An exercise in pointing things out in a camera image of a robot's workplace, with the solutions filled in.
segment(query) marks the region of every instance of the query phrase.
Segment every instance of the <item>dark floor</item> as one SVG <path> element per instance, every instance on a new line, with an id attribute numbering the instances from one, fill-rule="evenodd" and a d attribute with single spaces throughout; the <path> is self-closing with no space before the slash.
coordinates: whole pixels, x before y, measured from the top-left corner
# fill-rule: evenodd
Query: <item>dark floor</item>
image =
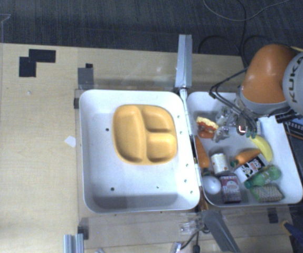
<path id="1" fill-rule="evenodd" d="M 242 19 L 242 6 L 249 17 L 284 0 L 239 1 L 242 5 L 236 0 L 206 3 Z M 214 15 L 203 0 L 0 0 L 0 13 L 12 15 L 4 37 L 12 43 L 176 52 L 178 35 L 192 34 L 194 52 L 207 36 L 212 38 L 202 53 L 240 54 L 243 42 L 247 61 L 271 41 L 303 48 L 303 0 L 271 7 L 246 23 Z"/>

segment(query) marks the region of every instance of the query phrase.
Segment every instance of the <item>yellow banana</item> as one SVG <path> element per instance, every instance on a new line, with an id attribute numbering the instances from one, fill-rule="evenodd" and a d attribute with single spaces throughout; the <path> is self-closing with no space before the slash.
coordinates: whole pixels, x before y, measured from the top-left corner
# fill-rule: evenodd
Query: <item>yellow banana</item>
<path id="1" fill-rule="evenodd" d="M 259 150 L 261 150 L 261 153 L 265 159 L 270 162 L 273 157 L 270 144 L 259 135 L 256 135 L 254 139 L 251 137 L 249 139 L 259 148 Z"/>

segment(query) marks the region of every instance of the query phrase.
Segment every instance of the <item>white can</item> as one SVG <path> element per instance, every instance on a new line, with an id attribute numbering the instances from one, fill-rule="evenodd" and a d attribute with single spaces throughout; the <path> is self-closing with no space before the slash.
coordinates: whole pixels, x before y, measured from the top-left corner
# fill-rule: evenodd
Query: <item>white can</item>
<path id="1" fill-rule="evenodd" d="M 211 163 L 213 165 L 215 174 L 221 174 L 222 172 L 230 170 L 226 156 L 223 153 L 214 154 L 211 156 Z"/>

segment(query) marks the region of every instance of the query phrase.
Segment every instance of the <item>green bottle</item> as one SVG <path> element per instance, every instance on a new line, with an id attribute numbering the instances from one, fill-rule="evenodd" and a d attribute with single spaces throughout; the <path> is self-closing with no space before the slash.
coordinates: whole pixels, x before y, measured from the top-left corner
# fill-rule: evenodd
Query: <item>green bottle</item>
<path id="1" fill-rule="evenodd" d="M 274 165 L 269 165 L 263 171 L 256 173 L 250 180 L 245 181 L 246 188 L 253 186 L 264 186 L 273 180 L 277 180 L 281 176 L 281 171 Z"/>

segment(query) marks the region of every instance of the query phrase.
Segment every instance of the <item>wooden table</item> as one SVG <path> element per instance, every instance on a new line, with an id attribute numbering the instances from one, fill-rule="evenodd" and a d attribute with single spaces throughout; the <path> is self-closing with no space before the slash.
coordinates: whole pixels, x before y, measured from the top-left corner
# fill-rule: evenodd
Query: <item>wooden table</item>
<path id="1" fill-rule="evenodd" d="M 19 77 L 19 57 L 28 57 L 29 49 L 55 50 L 56 61 L 37 63 L 36 77 Z M 95 82 L 102 86 L 120 87 L 133 81 L 155 85 L 175 80 L 176 61 L 176 53 L 0 44 L 0 252 L 62 252 L 63 236 L 76 234 L 82 198 L 77 153 L 65 140 L 76 137 L 73 100 L 78 68 L 93 64 Z M 241 68 L 239 57 L 195 54 L 194 86 L 206 89 Z M 235 90 L 240 80 L 231 81 L 224 90 Z M 287 208 L 277 212 L 281 221 L 291 219 Z M 244 252 L 259 248 L 292 252 L 288 236 L 278 224 L 269 224 L 266 210 L 252 214 L 227 210 L 223 215 Z M 160 230 L 150 224 L 149 235 L 162 231 L 164 239 L 144 245 L 149 243 L 146 232 L 122 224 L 125 240 L 118 243 L 119 239 L 112 239 L 119 235 L 113 233 L 118 226 L 104 217 L 98 222 L 107 230 L 97 238 L 106 253 L 167 253 L 174 232 L 179 235 L 178 229 Z M 137 235 L 140 245 L 134 245 Z M 94 252 L 94 242 L 87 243 L 85 252 Z M 219 252 L 211 235 L 201 235 L 200 245 L 201 252 Z"/>

